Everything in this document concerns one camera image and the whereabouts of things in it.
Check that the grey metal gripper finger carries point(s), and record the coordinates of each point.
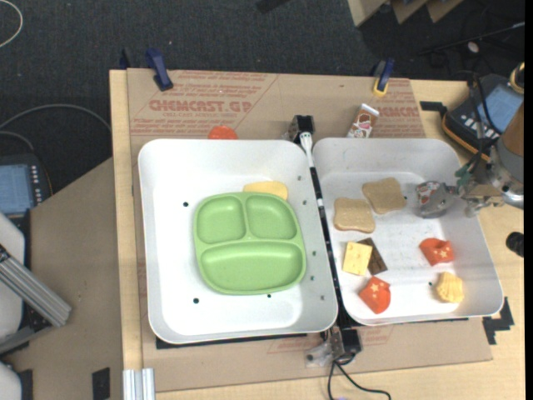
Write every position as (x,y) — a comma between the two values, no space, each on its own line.
(438,206)

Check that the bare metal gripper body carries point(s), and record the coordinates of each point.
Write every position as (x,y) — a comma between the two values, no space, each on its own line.
(483,193)

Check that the red and white packet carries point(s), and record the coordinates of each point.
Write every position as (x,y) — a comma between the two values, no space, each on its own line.
(426,192)

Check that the white plastic tray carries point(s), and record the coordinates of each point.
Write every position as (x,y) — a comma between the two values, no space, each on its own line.
(175,265)
(408,231)

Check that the tan bread slice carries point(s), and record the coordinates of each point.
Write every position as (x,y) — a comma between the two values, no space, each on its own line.
(384,195)
(354,216)

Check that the brown chocolate bar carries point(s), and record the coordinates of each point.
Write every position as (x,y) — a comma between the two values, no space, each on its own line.
(378,261)

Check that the yellow crinkle chip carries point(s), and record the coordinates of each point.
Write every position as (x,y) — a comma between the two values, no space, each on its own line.
(449,288)

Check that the yellow cheese slice with holes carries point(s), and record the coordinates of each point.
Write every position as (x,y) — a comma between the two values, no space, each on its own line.
(356,258)

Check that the white and brown carton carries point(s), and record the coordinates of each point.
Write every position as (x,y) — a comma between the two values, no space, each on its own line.
(363,121)

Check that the thin black and white rod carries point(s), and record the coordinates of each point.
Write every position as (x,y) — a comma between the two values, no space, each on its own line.
(320,200)

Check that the green divided plate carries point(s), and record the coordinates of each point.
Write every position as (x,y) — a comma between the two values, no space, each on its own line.
(250,261)

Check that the orange round lid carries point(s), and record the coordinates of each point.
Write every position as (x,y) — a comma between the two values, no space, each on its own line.
(222,133)

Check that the brown cardboard board, red print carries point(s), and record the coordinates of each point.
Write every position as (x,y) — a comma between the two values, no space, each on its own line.
(200,98)

